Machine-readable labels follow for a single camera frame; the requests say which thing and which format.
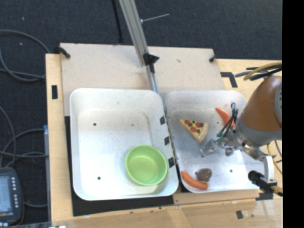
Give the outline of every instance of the white tray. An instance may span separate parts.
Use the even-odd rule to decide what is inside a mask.
[[[114,200],[172,195],[178,188],[175,166],[163,182],[145,187],[125,170],[128,151],[139,144],[173,157],[161,97],[150,90],[75,90],[70,97],[73,186],[84,200]]]
[[[231,113],[231,103],[235,102],[242,113],[246,100],[237,91],[205,90],[205,91],[173,91],[166,95],[168,123],[173,137],[173,145],[180,171],[187,171],[196,177],[195,172],[202,168],[210,168],[212,176],[207,190],[191,187],[183,181],[185,188],[194,193],[258,189],[248,180],[251,170],[264,173],[263,163],[256,161],[241,151],[235,151],[231,156],[225,155],[225,150],[218,148],[214,153],[201,157],[200,149],[223,128],[222,118],[216,112],[218,107]],[[179,119],[197,120],[209,123],[206,139],[198,143],[180,124]]]

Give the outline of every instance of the yellow cable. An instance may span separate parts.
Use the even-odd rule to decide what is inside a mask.
[[[268,63],[268,64],[265,64],[265,65],[263,65],[263,66],[261,66],[261,67],[258,67],[258,68],[256,68],[256,69],[252,70],[249,74],[247,74],[247,75],[244,77],[244,80],[249,79],[249,78],[250,78],[253,74],[255,74],[256,72],[259,72],[259,71],[261,71],[261,70],[263,70],[263,69],[265,69],[265,68],[269,68],[269,67],[276,66],[276,65],[280,65],[280,64],[282,64],[282,61],[280,61],[280,62],[275,62],[275,63]]]
[[[269,144],[267,144],[267,151],[268,151],[268,154],[271,155],[270,150],[269,150]],[[273,161],[275,167],[277,168],[277,170],[281,173],[281,175],[283,175],[282,170],[280,170],[280,168],[278,167],[278,165],[275,162],[275,160],[272,160],[272,161]]]

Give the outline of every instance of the pepperoni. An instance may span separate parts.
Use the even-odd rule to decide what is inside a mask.
[[[204,126],[204,123],[197,122],[197,123],[195,123],[195,126],[196,126],[196,127],[203,127],[203,126]]]

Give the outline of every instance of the green bowl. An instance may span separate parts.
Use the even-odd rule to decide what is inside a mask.
[[[125,158],[125,167],[129,177],[143,186],[159,184],[168,172],[166,158],[162,152],[150,145],[133,147]]]

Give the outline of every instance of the aluminum extrusion bar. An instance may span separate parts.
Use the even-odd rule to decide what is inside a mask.
[[[140,61],[141,66],[146,66],[143,55],[149,53],[147,42],[143,33],[142,23],[138,15],[138,11],[134,0],[119,0],[124,18],[126,20],[132,42]],[[158,86],[155,79],[155,74],[150,71],[147,66],[148,78],[150,81],[151,89],[159,93]]]

